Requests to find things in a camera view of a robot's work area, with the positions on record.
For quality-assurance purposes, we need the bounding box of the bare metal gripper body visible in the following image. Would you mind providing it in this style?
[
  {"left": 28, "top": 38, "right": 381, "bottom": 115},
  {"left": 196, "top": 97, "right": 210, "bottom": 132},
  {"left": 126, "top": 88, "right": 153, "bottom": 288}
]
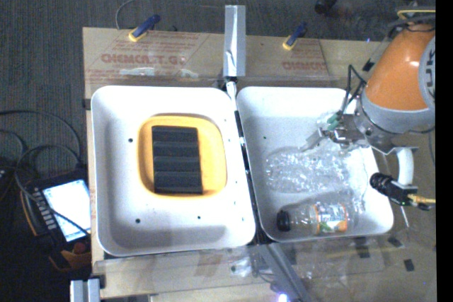
[{"left": 335, "top": 114, "right": 419, "bottom": 156}]

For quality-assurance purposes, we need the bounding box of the crumpled clear plastic bottle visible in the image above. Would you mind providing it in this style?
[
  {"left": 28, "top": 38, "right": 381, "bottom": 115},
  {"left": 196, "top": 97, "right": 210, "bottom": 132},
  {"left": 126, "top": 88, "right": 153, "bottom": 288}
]
[{"left": 264, "top": 147, "right": 352, "bottom": 194}]

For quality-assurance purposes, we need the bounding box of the white plastic tray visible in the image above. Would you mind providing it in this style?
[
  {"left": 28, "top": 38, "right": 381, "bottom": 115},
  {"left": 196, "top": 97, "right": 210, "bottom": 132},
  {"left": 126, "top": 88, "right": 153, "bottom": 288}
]
[
  {"left": 235, "top": 86, "right": 395, "bottom": 244},
  {"left": 90, "top": 84, "right": 257, "bottom": 257}
]

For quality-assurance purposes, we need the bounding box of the clear bottle with orange label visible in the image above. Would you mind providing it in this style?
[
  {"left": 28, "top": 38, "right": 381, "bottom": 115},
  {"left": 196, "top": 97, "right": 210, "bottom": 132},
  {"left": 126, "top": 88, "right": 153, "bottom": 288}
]
[{"left": 276, "top": 201, "right": 359, "bottom": 236}]

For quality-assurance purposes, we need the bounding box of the yellow plate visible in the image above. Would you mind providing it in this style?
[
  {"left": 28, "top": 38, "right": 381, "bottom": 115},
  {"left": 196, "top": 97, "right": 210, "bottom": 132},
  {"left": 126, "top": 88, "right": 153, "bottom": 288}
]
[{"left": 137, "top": 112, "right": 228, "bottom": 200}]

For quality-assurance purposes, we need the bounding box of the black ribbed block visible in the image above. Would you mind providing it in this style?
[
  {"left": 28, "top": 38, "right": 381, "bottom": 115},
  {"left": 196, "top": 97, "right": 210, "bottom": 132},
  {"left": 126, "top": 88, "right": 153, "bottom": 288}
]
[{"left": 151, "top": 124, "right": 205, "bottom": 196}]

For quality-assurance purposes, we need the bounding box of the brown cardboard board red print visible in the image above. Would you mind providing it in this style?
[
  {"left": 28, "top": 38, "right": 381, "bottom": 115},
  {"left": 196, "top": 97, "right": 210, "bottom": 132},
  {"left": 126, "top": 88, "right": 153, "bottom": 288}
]
[{"left": 81, "top": 27, "right": 437, "bottom": 298}]

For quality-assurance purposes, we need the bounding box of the black cylinder on white bracket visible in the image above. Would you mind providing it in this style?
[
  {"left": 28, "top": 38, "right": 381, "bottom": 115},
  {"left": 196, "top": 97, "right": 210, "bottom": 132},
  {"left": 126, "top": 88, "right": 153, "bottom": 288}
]
[{"left": 369, "top": 146, "right": 419, "bottom": 207}]

